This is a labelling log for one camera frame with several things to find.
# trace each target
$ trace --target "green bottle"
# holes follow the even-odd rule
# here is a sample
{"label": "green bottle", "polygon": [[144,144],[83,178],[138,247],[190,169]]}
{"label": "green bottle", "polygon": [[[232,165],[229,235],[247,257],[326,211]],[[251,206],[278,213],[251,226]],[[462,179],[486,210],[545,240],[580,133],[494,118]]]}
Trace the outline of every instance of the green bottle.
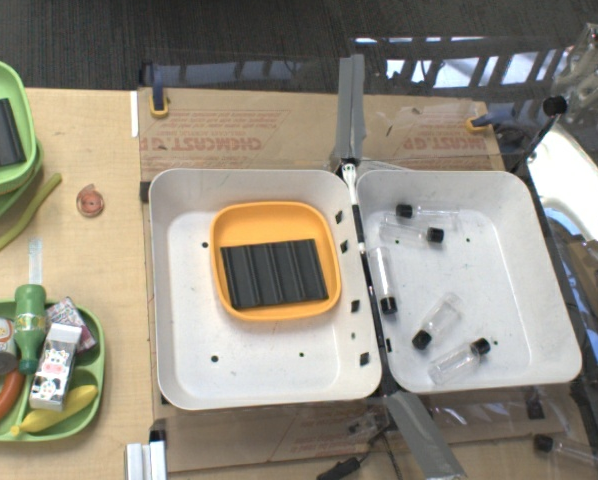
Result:
{"label": "green bottle", "polygon": [[46,339],[46,290],[39,284],[24,284],[15,290],[15,302],[15,343],[21,350],[19,371],[33,375]]}

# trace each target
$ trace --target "toy sausage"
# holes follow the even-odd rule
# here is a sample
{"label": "toy sausage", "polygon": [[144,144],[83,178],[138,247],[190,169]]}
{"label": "toy sausage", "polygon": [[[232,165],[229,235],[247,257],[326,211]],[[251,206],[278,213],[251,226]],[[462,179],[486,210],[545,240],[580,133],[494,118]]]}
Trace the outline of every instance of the toy sausage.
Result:
{"label": "toy sausage", "polygon": [[25,378],[25,375],[18,369],[14,369],[6,375],[0,392],[0,421],[19,398]]}

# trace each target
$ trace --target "green tray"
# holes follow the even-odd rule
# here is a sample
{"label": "green tray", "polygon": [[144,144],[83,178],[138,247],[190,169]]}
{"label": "green tray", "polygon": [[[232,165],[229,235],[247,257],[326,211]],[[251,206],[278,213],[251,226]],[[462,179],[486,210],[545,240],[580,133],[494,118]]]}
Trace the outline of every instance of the green tray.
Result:
{"label": "green tray", "polygon": [[[50,307],[53,304],[55,304],[55,302],[48,302],[46,307]],[[14,319],[15,308],[16,304],[14,299],[0,300],[0,317]],[[77,355],[75,369],[73,371],[72,379],[70,380],[70,388],[72,389],[86,384],[95,384],[98,388],[97,396],[88,407],[73,414],[62,422],[41,432],[36,432],[34,434],[22,432],[15,437],[10,433],[10,427],[20,424],[30,410],[28,407],[28,394],[30,393],[30,385],[33,376],[28,375],[24,384],[24,389],[19,396],[19,400],[11,411],[0,421],[0,441],[41,442],[63,439],[82,430],[88,423],[90,423],[90,421],[92,421],[95,414],[97,414],[103,391],[105,362],[104,334],[99,320],[97,320],[92,313],[81,306],[77,306],[77,308],[90,329],[90,332],[97,340],[97,345],[93,349]],[[2,384],[3,376],[0,376],[0,391]]]}
{"label": "green tray", "polygon": [[43,163],[43,149],[41,147],[41,143],[37,142],[37,161],[33,167],[33,171],[28,178],[28,180],[17,190],[14,192],[9,192],[0,196],[0,218],[1,216],[6,213],[8,208],[10,208],[17,200],[21,197],[21,195],[27,190],[30,186],[32,181],[35,179],[37,173],[41,170],[41,164]]}
{"label": "green tray", "polygon": [[17,72],[0,61],[0,99],[3,98],[10,100],[26,161],[0,167],[0,195],[21,187],[32,177],[31,171],[37,163],[35,132],[25,88]]}

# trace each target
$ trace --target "clear plastic tube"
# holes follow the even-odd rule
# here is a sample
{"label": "clear plastic tube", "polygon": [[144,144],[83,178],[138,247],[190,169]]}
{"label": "clear plastic tube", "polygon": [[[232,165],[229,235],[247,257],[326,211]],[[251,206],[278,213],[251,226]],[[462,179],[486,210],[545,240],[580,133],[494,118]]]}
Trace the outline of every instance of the clear plastic tube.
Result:
{"label": "clear plastic tube", "polygon": [[443,219],[454,227],[459,217],[459,207],[448,203],[430,202],[419,205],[398,204],[395,215],[404,219]]}
{"label": "clear plastic tube", "polygon": [[391,271],[390,252],[387,247],[375,247],[368,251],[368,264],[375,296],[385,314],[396,313],[397,290]]}
{"label": "clear plastic tube", "polygon": [[587,444],[565,437],[537,434],[534,437],[534,447],[539,452],[568,457],[598,471],[598,449]]}
{"label": "clear plastic tube", "polygon": [[454,293],[444,294],[424,317],[412,344],[425,350],[431,341],[439,341],[461,317],[461,299]]}
{"label": "clear plastic tube", "polygon": [[38,237],[28,240],[28,282],[43,284],[43,241]]}
{"label": "clear plastic tube", "polygon": [[440,244],[443,242],[444,230],[433,226],[413,226],[408,219],[386,213],[379,224],[379,236],[391,241]]}
{"label": "clear plastic tube", "polygon": [[490,343],[485,338],[466,343],[432,361],[428,374],[435,384],[445,384],[476,370],[489,351]]}

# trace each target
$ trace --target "wooden table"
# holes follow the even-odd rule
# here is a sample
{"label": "wooden table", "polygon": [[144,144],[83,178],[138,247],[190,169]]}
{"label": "wooden table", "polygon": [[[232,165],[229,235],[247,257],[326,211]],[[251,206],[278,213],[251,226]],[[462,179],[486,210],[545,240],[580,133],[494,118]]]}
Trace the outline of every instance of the wooden table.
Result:
{"label": "wooden table", "polygon": [[[35,129],[44,150],[45,179],[63,182],[21,236],[0,252],[0,298],[28,279],[28,239],[44,247],[49,298],[69,295],[95,313],[106,332],[106,375],[98,416],[83,431],[49,443],[0,443],[0,480],[123,478],[128,443],[145,443],[153,424],[151,347],[138,139],[131,136],[130,93],[29,89]],[[82,217],[77,193],[94,183],[106,208]],[[0,221],[0,234],[17,218],[17,203]],[[560,402],[572,435],[585,439],[576,406]],[[471,479],[593,479],[577,464],[555,467],[535,455],[527,437],[453,445]],[[404,478],[422,478],[407,451],[395,453]],[[315,478],[333,458],[177,473],[173,478]],[[396,478],[386,453],[370,455],[357,476]]]}

